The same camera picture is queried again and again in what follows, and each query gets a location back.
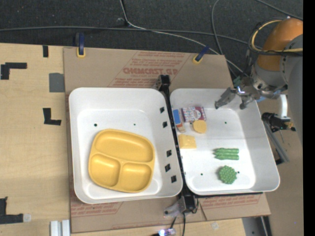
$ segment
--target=orange round object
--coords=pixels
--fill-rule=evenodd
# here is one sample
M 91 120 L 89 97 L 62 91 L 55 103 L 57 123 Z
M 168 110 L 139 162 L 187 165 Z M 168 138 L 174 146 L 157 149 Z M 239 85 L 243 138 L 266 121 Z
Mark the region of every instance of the orange round object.
M 303 21 L 296 18 L 284 19 L 271 31 L 262 49 L 283 50 L 290 41 L 302 34 Z M 259 55 L 257 64 L 265 70 L 279 71 L 280 58 L 280 55 Z

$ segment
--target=yellow cable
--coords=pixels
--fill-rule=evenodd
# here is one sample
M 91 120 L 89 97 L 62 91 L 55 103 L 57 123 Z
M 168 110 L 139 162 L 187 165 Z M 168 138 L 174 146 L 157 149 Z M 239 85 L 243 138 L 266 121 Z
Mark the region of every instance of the yellow cable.
M 258 34 L 258 32 L 264 28 L 265 26 L 269 25 L 269 24 L 272 24 L 272 23 L 276 23 L 276 22 L 281 22 L 282 20 L 272 20 L 272 21 L 269 21 L 265 24 L 263 24 L 261 27 L 259 27 L 255 32 L 254 34 L 252 35 L 252 41 L 251 41 L 251 45 L 252 45 L 252 48 L 255 50 L 255 51 L 258 51 L 258 52 L 264 52 L 264 53 L 268 53 L 268 52 L 275 52 L 275 53 L 296 53 L 296 52 L 302 52 L 303 51 L 303 48 L 296 48 L 296 49 L 287 49 L 287 50 L 263 50 L 263 49 L 259 49 L 255 46 L 255 38 Z

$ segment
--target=dark floor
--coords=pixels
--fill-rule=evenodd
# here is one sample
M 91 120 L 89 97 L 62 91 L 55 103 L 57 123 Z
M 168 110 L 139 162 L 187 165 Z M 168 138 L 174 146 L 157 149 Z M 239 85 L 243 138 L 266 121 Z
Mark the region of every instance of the dark floor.
M 225 54 L 241 70 L 246 67 L 246 42 L 257 23 L 288 15 L 303 18 L 303 0 L 123 0 L 123 3 L 127 19 L 138 27 L 214 33 L 214 26 L 221 50 L 213 35 L 178 34 Z M 55 26 L 121 29 L 0 30 L 0 42 L 4 43 L 71 46 L 75 34 L 83 32 L 87 47 L 188 53 L 203 49 L 198 43 L 170 35 L 122 30 L 132 27 L 124 26 L 120 0 L 1 0 L 0 10 L 0 29 Z M 257 37 L 258 46 L 263 45 L 268 33 L 267 29 Z M 230 67 L 232 74 L 240 74 L 233 65 Z

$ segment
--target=blue clamp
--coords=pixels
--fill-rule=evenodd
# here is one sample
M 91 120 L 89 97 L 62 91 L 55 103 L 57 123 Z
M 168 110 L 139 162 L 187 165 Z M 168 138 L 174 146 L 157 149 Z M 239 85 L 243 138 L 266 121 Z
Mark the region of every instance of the blue clamp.
M 194 64 L 199 64 L 202 61 L 202 57 L 205 55 L 205 53 L 209 50 L 209 46 L 206 46 L 202 49 L 202 51 L 197 54 L 195 57 L 193 57 L 192 62 Z
M 84 50 L 84 34 L 81 33 L 77 33 L 77 56 L 78 58 L 83 59 L 85 57 L 85 50 Z

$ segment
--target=white tray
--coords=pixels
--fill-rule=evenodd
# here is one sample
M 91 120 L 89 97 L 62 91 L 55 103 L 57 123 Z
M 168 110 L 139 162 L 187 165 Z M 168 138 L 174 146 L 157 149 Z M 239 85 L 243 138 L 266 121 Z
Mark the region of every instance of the white tray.
M 180 149 L 185 180 L 197 195 L 217 195 L 275 190 L 280 184 L 278 169 L 256 102 L 240 110 L 241 98 L 215 109 L 224 89 L 176 89 L 171 93 L 172 109 L 202 106 L 207 132 L 199 134 L 185 123 L 186 135 L 195 137 L 197 149 Z M 237 161 L 215 159 L 216 148 L 238 148 Z M 239 172 L 232 184 L 218 178 L 218 169 L 228 165 Z
M 81 201 L 96 204 L 153 199 L 176 196 L 182 190 L 183 180 L 167 107 L 159 91 L 147 88 L 78 88 L 70 94 L 69 110 L 74 190 Z M 88 160 L 91 145 L 95 135 L 107 128 L 136 133 L 154 145 L 153 178 L 144 191 L 110 190 L 90 179 Z

